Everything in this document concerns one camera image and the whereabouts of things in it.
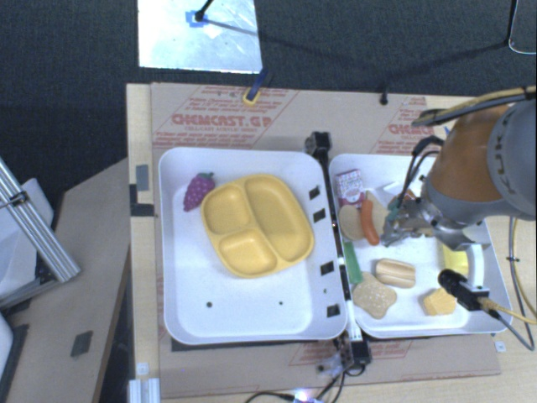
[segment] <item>white tray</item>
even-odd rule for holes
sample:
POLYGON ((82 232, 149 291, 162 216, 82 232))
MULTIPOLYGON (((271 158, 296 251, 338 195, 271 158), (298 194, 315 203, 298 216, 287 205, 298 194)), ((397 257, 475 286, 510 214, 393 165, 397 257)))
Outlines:
MULTIPOLYGON (((385 186, 392 185, 393 193, 400 191, 410 162, 409 156, 342 154, 330 165, 332 186, 334 176, 351 169, 360 169, 364 189, 375 191, 380 202, 387 206, 392 194, 382 196, 385 186)), ((427 175, 434 159, 425 160, 420 175, 427 175)), ((421 182, 416 181, 410 189, 417 195, 421 182)), ((510 306, 507 290, 493 250, 486 224, 468 228, 467 235, 483 243, 483 285, 490 289, 490 298, 502 306, 510 306)), ((444 269, 441 244, 435 238, 407 238, 389 248, 371 246, 365 239, 353 243, 362 271, 374 272, 376 261, 382 258, 398 259, 416 268, 416 285, 410 289, 393 287, 398 300, 380 320, 372 318, 355 306, 354 313, 360 328, 376 338, 412 338, 447 334, 501 332, 505 326, 482 311, 469 312, 457 305, 455 312, 444 316, 427 316, 421 307, 423 297, 439 288, 438 274, 444 269)))
POLYGON ((317 340, 343 331, 347 311, 330 210, 313 158, 299 152, 171 149, 159 162, 159 185, 164 321, 173 338, 186 344, 317 340), (263 278, 229 272, 211 246, 200 208, 183 212, 190 180, 209 171, 218 185, 257 173, 283 180, 310 220, 315 247, 309 257, 263 278), (316 187, 320 194, 310 200, 316 187), (326 218, 314 222, 322 209, 326 218), (334 271, 323 275, 321 266, 330 262, 334 271))

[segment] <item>wooden edge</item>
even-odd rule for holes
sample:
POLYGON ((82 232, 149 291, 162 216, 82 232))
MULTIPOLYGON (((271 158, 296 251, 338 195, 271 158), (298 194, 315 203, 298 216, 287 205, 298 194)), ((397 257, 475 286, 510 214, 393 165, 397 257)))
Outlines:
MULTIPOLYGON (((147 165, 148 189, 137 192, 137 202, 153 203, 151 150, 151 90, 148 85, 127 85, 128 181, 136 185, 137 167, 147 165)), ((137 379, 159 377, 159 331, 154 250, 154 217, 131 216, 131 271, 133 278, 134 363, 137 379), (138 365, 149 371, 140 374, 138 365)))

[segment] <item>black fabric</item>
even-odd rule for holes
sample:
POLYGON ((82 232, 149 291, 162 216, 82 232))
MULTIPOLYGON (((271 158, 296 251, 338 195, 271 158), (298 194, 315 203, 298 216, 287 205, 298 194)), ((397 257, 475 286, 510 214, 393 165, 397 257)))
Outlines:
MULTIPOLYGON (((474 96, 535 82, 535 57, 503 45, 511 0, 254 1, 271 86, 474 96)), ((0 13, 0 156, 53 203, 126 156, 126 83, 253 81, 139 68, 137 0, 0 0, 0 13)), ((535 0, 518 22, 534 45, 535 0)))

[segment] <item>cardboard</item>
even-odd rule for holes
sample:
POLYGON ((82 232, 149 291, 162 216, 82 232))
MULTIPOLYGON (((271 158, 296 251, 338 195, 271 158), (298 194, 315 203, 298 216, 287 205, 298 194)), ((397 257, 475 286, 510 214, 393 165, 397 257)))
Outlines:
MULTIPOLYGON (((406 154, 417 140, 443 129, 411 128, 410 121, 427 108, 427 97, 390 95, 382 106, 378 95, 354 92, 303 92, 262 89, 254 107, 242 103, 246 88, 153 84, 149 92, 151 163, 175 146, 295 150, 304 148, 313 131, 331 133, 330 156, 341 153, 406 154)), ((154 172, 154 205, 159 205, 154 172)), ((165 399, 321 387, 330 378, 317 366, 335 353, 332 342, 278 343, 190 348, 173 344, 162 321, 160 222, 154 223, 159 318, 159 377, 165 399)), ((367 373, 348 384, 499 374, 489 335, 400 339, 372 343, 367 373)))

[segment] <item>yellow plate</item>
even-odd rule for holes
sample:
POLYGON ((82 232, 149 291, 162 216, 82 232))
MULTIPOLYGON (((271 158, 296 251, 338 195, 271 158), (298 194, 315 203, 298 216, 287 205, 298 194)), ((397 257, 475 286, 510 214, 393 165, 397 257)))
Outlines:
POLYGON ((212 246, 235 275, 270 275, 306 258, 314 237, 291 190, 272 175, 250 175, 207 194, 201 217, 212 246))

